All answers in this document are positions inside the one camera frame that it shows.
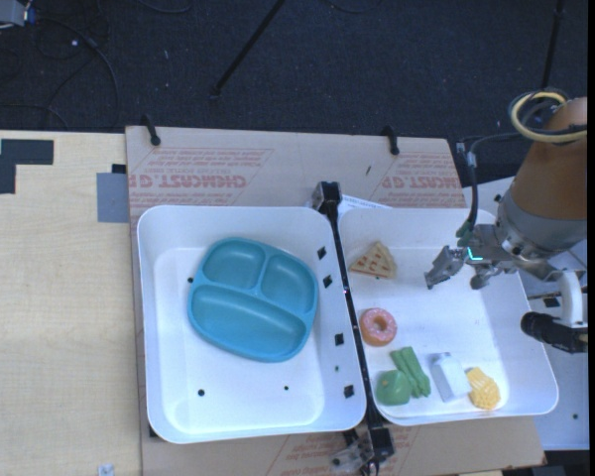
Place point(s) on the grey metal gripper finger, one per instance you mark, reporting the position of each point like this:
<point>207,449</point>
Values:
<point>442,266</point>
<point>482,279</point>

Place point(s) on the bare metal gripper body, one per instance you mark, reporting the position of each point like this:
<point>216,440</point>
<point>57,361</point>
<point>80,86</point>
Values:
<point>491,248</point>

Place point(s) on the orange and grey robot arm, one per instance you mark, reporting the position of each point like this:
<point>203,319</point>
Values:
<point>550,176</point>

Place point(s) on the white plastic tray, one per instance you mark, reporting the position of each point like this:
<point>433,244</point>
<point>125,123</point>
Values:
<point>451,315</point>
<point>248,394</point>

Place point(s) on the yellow pizza slice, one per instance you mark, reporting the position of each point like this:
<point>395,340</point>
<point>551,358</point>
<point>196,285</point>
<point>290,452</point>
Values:
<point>374,263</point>

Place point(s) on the pink frosted doughnut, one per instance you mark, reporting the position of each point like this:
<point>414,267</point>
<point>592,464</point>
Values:
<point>388,334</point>

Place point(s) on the thin black rod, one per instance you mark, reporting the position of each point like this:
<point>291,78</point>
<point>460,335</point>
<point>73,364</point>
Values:
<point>349,295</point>

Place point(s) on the white paper slip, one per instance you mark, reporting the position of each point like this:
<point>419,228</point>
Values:
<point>362,202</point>

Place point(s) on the white carton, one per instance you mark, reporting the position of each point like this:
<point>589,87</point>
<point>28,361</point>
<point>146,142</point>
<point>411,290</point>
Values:
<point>450,377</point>

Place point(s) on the yellow corn cob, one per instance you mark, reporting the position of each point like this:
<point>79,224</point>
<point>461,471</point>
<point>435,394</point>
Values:
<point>483,390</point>

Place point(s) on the green asparagus bunch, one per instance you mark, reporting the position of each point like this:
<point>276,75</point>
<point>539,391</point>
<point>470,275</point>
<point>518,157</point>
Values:
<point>412,372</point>

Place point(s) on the green pepper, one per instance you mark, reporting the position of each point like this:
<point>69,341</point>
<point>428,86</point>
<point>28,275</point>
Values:
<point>392,389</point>

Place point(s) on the brown cardboard board red print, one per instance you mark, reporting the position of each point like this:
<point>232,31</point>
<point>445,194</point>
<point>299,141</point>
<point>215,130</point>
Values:
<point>277,171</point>

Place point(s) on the blue divided plate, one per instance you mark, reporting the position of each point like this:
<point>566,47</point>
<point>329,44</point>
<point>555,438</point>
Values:
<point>248,315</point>

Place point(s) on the black cylinder on white bracket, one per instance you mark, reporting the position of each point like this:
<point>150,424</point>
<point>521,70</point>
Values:
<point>550,329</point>

